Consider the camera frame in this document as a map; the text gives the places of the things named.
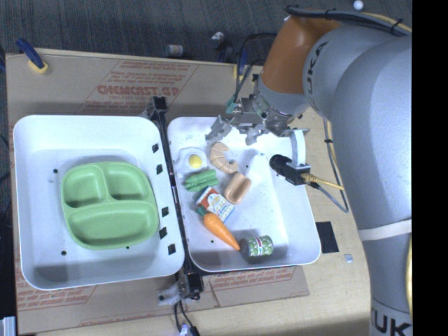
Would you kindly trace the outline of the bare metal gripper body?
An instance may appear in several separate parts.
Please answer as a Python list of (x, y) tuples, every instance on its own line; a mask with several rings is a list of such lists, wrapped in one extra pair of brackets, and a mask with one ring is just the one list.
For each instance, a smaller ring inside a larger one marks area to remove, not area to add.
[(298, 114), (297, 95), (251, 95), (230, 98), (230, 123), (241, 133), (259, 126), (266, 133), (283, 137)]

